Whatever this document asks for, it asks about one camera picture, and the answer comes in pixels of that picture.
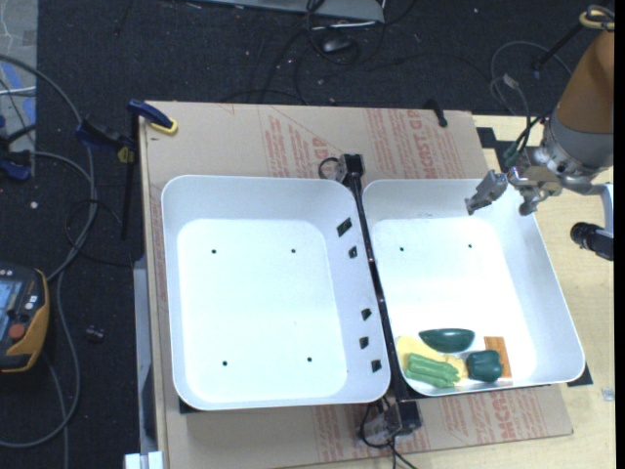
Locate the thin black rod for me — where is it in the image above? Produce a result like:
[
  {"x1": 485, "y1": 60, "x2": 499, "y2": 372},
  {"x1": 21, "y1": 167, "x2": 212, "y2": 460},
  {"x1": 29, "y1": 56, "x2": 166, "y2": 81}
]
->
[{"x1": 347, "y1": 173, "x2": 412, "y2": 404}]

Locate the orange flat biscuit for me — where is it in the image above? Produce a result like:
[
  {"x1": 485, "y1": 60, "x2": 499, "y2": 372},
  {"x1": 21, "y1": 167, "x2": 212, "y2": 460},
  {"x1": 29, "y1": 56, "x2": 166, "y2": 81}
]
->
[{"x1": 482, "y1": 335, "x2": 514, "y2": 380}]

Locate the brown cardboard board red print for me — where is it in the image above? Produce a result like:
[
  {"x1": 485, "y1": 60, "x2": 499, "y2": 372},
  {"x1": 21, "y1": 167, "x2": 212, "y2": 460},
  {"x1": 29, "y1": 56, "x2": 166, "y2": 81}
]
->
[{"x1": 138, "y1": 100, "x2": 575, "y2": 464}]

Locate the green asparagus bunch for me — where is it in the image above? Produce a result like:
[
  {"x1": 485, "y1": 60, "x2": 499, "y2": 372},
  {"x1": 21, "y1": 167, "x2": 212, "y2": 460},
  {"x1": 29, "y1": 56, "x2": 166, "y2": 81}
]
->
[{"x1": 405, "y1": 352, "x2": 462, "y2": 390}]

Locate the white plastic tray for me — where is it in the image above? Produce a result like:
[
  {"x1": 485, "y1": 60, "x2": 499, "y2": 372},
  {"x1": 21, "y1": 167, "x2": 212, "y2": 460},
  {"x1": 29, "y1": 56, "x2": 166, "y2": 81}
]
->
[
  {"x1": 361, "y1": 178, "x2": 587, "y2": 399},
  {"x1": 160, "y1": 174, "x2": 393, "y2": 412}
]

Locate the green bell pepper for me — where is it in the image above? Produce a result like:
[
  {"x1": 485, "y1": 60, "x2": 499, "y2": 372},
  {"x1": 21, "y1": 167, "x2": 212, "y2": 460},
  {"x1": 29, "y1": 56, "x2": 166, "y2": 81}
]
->
[{"x1": 464, "y1": 349, "x2": 505, "y2": 384}]

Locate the black computer mouse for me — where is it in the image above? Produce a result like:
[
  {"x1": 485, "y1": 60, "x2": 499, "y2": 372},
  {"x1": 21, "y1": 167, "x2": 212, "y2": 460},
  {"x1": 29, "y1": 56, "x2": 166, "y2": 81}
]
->
[{"x1": 320, "y1": 33, "x2": 355, "y2": 55}]

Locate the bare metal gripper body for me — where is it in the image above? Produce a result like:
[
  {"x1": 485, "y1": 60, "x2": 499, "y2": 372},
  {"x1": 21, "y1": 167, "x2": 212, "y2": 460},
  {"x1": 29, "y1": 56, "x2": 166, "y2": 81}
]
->
[{"x1": 507, "y1": 147, "x2": 604, "y2": 196}]

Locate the black cylinder on white bracket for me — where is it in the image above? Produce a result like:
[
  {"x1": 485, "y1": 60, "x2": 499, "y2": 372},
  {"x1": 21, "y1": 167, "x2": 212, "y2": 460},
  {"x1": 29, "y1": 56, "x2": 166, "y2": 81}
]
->
[{"x1": 561, "y1": 182, "x2": 615, "y2": 263}]

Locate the black block with thin wires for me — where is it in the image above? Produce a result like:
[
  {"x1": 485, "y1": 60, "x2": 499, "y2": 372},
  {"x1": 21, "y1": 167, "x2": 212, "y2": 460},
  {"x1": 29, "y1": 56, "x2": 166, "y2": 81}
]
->
[
  {"x1": 335, "y1": 152, "x2": 365, "y2": 183},
  {"x1": 362, "y1": 399, "x2": 423, "y2": 447}
]

